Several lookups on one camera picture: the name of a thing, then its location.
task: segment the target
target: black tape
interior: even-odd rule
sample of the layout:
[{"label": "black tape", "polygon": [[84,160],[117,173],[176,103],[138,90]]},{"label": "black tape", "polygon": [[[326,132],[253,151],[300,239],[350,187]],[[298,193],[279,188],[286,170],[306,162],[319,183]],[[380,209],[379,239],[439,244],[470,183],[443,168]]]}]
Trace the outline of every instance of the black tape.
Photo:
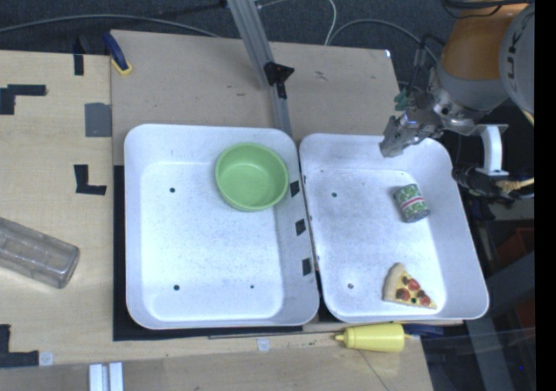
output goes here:
[{"label": "black tape", "polygon": [[46,85],[22,85],[9,83],[7,89],[14,96],[46,96]]},{"label": "black tape", "polygon": [[38,351],[11,353],[10,325],[0,325],[0,368],[35,367],[38,365]]},{"label": "black tape", "polygon": [[8,89],[0,89],[0,115],[13,115],[16,109],[16,97]]},{"label": "black tape", "polygon": [[85,74],[85,63],[81,54],[73,55],[73,74],[75,76],[83,76]]},{"label": "black tape", "polygon": [[77,189],[76,193],[87,195],[105,195],[106,186],[89,186],[89,166],[77,164],[73,166],[76,172]]},{"label": "black tape", "polygon": [[297,235],[301,235],[303,232],[305,232],[307,228],[305,227],[305,220],[299,220],[296,224],[295,224],[295,232],[297,233]]},{"label": "black tape", "polygon": [[301,263],[303,267],[303,276],[309,275],[311,272],[313,272],[313,265],[311,264],[310,258],[305,258]]},{"label": "black tape", "polygon": [[0,115],[13,115],[16,110],[16,96],[46,96],[46,85],[8,84],[0,89]]},{"label": "black tape", "polygon": [[293,181],[289,184],[289,192],[291,193],[292,198],[299,193],[299,181]]}]

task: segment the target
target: black clip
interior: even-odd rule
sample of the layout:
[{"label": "black clip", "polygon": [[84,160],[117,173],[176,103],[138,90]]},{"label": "black clip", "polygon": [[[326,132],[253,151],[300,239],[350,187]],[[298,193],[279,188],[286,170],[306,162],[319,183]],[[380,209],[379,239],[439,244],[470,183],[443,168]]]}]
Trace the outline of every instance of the black clip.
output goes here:
[{"label": "black clip", "polygon": [[287,99],[286,96],[286,85],[284,83],[295,71],[293,68],[287,67],[285,65],[280,65],[279,63],[267,62],[264,65],[264,72],[267,75],[267,80],[270,85],[276,84],[278,89],[278,97],[281,99]]},{"label": "black clip", "polygon": [[116,69],[116,71],[120,73],[121,76],[127,76],[130,74],[133,67],[123,55],[123,51],[116,39],[109,32],[106,32],[103,34],[103,42],[112,56],[112,66]]}]

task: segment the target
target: green can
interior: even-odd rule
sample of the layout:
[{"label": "green can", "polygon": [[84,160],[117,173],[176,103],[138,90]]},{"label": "green can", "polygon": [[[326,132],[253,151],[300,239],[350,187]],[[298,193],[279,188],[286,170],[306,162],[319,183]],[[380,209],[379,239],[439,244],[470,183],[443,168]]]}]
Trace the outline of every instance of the green can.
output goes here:
[{"label": "green can", "polygon": [[396,190],[394,199],[405,222],[419,221],[431,213],[417,184],[408,184]]}]

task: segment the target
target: metal pole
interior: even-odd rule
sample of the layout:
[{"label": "metal pole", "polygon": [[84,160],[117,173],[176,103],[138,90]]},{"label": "metal pole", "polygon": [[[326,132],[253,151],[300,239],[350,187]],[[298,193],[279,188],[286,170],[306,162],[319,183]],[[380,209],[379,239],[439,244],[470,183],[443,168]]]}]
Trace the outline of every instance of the metal pole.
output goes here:
[{"label": "metal pole", "polygon": [[255,72],[259,83],[263,87],[268,87],[274,111],[275,126],[278,129],[292,134],[291,123],[289,121],[288,104],[285,96],[279,93],[277,83],[269,83],[265,72],[265,65],[273,63],[274,58],[267,36],[262,27],[259,12],[254,0],[227,0],[229,8],[235,19],[235,24],[243,39],[251,63],[255,67]]}]

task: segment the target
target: green bowl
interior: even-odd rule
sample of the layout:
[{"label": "green bowl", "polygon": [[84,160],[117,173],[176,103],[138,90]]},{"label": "green bowl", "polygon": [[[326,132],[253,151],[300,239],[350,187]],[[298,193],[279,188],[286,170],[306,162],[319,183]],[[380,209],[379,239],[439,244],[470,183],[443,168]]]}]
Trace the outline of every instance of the green bowl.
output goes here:
[{"label": "green bowl", "polygon": [[256,143],[239,143],[224,150],[216,162],[215,175],[222,197],[246,212],[274,206],[288,190],[284,161]]}]

